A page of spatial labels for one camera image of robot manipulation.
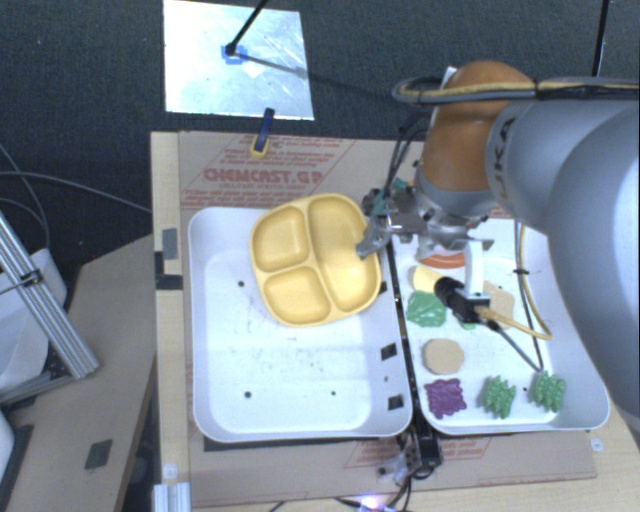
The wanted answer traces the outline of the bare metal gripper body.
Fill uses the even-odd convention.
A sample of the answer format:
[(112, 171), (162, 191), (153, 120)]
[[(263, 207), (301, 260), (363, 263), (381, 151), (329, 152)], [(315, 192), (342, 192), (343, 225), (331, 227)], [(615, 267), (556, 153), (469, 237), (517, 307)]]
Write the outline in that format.
[(483, 223), (486, 216), (458, 217), (442, 208), (422, 208), (414, 198), (392, 198), (385, 206), (385, 229), (401, 243), (417, 239), (417, 258), (426, 259), (440, 251), (463, 252), (471, 242), (484, 251), (492, 248), (493, 239), (473, 238), (470, 232)]

